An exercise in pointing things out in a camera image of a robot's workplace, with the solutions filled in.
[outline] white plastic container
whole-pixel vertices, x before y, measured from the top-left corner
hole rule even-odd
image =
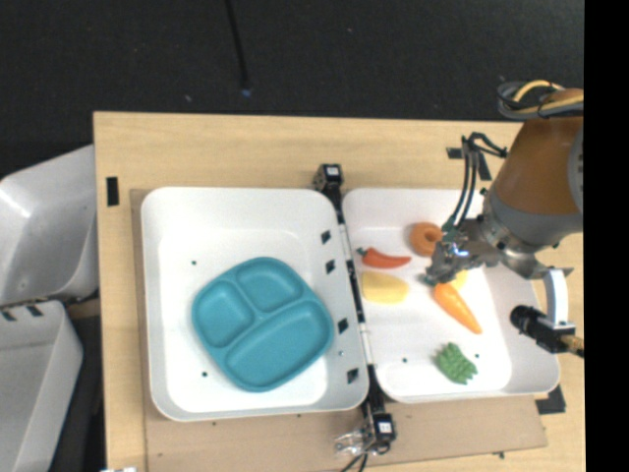
[[[0,472],[46,472],[83,360],[58,301],[0,314]]]
[[[369,380],[349,255],[327,198],[310,190],[163,188],[144,199],[141,218],[150,392],[165,416],[195,421],[342,410],[364,400]],[[203,349],[191,317],[209,281],[258,257],[298,273],[336,325],[322,357],[262,393],[228,380]]]
[[[408,265],[384,271],[409,284],[403,302],[383,305],[363,299],[378,383],[391,398],[407,403],[551,391],[559,382],[556,356],[519,334],[509,321],[515,306],[538,306],[531,281],[503,265],[469,270],[460,294],[483,327],[482,334],[474,334],[446,315],[419,279],[430,258],[413,252],[409,231],[422,221],[443,224],[459,195],[454,190],[357,189],[344,198],[359,276],[373,270],[356,253],[360,247],[412,256]],[[482,199],[476,195],[468,216],[481,212]],[[467,384],[453,383],[434,363],[448,342],[457,344],[479,371]]]
[[[87,146],[0,181],[0,304],[96,290],[94,175]]]

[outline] blue plate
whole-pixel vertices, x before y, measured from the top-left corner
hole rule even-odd
[[[329,348],[325,305],[285,263],[257,258],[210,281],[193,303],[203,346],[236,385],[267,391],[292,380]]]

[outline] wooden table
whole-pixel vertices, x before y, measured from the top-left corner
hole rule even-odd
[[[519,124],[97,112],[93,129],[107,465],[111,468],[136,466],[139,470],[152,472],[153,469],[184,468],[160,466],[159,463],[169,463],[167,453],[155,451],[151,455],[151,440],[147,433],[150,415],[146,409],[149,407],[150,412],[150,406],[143,386],[141,321],[136,305],[132,191],[162,186],[302,188],[310,185],[318,166],[324,162],[342,165],[347,190],[369,186],[458,189],[462,182],[462,163],[448,159],[445,149],[458,147],[461,136],[473,131],[485,133],[498,145],[508,147]],[[495,176],[500,161],[492,157],[487,161]],[[546,264],[575,267],[568,277],[570,320],[581,335],[584,333],[582,243],[582,235],[573,235],[564,240],[559,249],[540,255]],[[485,450],[482,445],[467,449],[461,443],[468,438],[450,435],[448,439],[452,438],[452,442],[439,442],[443,439],[437,432],[432,442],[430,436],[424,435],[420,436],[423,442],[410,442],[407,437],[406,443],[394,443],[394,448],[399,445],[399,452],[404,452],[402,449],[409,443],[423,445],[426,449],[421,452],[422,461],[386,464],[385,460],[375,459],[369,465],[391,472],[585,470],[584,361],[562,355],[560,365],[566,413],[540,418],[535,410],[535,415],[529,410],[529,406],[535,407],[532,396],[515,401],[517,410],[528,419],[523,425],[534,427],[534,420],[541,420],[544,439],[532,436],[529,442],[524,442],[526,439],[523,438],[522,445],[511,447],[516,449],[513,451],[497,448],[496,451],[506,451],[502,458],[491,454],[491,443]],[[475,407],[482,408],[483,402],[479,404]],[[470,409],[469,404],[462,407],[464,420],[473,418],[473,413],[474,408]],[[307,425],[306,429],[309,424],[316,427],[315,418],[304,420],[310,421],[302,424]],[[253,426],[258,424],[259,420],[253,422]],[[445,421],[442,425],[438,421],[429,423],[427,418],[417,431],[426,431],[429,425],[436,429],[448,426]],[[463,421],[461,428],[465,429],[466,425],[468,434],[472,434],[473,422]],[[509,423],[508,428],[497,428],[491,438],[499,440],[501,434],[512,433],[512,427],[517,425],[517,422],[515,425]],[[307,438],[307,432],[295,436],[296,442]],[[164,440],[176,439],[177,435],[171,434]],[[170,463],[177,459],[195,463],[196,457],[201,457],[197,447],[194,440],[181,443],[180,454]],[[289,449],[301,452],[295,446],[289,446]],[[295,466],[307,464],[311,470],[316,470],[319,455],[320,452],[312,451],[312,455],[306,452],[307,458],[300,458],[302,461],[296,458]],[[225,465],[219,456],[214,454],[214,457],[217,467],[218,464]],[[233,467],[226,470],[239,469],[235,454],[233,458],[223,459],[234,460],[230,462]],[[341,469],[345,465],[343,461],[335,462],[335,465],[329,465],[329,460],[322,463],[328,469]],[[218,470],[207,464],[199,465],[199,470],[203,469]]]

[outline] orange donut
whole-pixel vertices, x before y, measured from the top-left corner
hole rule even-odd
[[[434,245],[443,238],[441,228],[432,222],[420,222],[411,230],[410,242],[413,250],[419,255],[430,257],[434,252]]]

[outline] brown cylinder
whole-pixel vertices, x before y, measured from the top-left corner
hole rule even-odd
[[[568,158],[582,125],[583,117],[525,121],[493,184],[498,197],[527,213],[578,213]]]

